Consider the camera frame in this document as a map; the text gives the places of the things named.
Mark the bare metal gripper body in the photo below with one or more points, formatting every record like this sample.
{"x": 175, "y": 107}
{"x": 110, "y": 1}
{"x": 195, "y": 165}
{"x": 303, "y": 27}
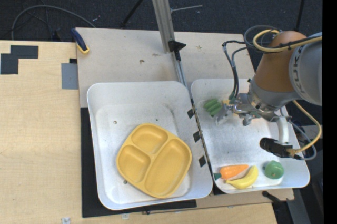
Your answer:
{"x": 247, "y": 108}

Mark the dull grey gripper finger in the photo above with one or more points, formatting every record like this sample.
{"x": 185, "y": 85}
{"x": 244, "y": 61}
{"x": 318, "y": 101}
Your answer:
{"x": 222, "y": 115}

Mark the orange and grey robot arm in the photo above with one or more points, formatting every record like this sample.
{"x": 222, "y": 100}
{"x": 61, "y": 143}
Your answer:
{"x": 279, "y": 72}

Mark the white plastic tray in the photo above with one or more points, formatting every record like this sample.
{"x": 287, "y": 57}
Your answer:
{"x": 110, "y": 101}
{"x": 237, "y": 138}

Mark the orange carrot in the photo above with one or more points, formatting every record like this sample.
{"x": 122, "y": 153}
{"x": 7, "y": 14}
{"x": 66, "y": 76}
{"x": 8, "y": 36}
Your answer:
{"x": 233, "y": 171}

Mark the thin black and white rod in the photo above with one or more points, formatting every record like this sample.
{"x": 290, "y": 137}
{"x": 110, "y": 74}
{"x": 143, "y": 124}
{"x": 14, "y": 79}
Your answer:
{"x": 181, "y": 72}

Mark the green apple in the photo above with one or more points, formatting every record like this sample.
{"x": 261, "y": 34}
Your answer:
{"x": 273, "y": 169}

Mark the yellow banana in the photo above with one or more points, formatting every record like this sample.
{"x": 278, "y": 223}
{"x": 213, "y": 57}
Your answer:
{"x": 248, "y": 179}

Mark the yellow divided plate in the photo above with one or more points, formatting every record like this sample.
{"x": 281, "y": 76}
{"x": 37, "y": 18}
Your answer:
{"x": 154, "y": 161}

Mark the pale wood board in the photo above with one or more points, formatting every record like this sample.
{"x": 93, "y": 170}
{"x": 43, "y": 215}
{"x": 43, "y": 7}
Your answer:
{"x": 126, "y": 59}

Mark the black cylinder on white bracket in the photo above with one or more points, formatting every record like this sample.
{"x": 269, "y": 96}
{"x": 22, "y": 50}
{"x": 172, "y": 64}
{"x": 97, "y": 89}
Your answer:
{"x": 275, "y": 147}

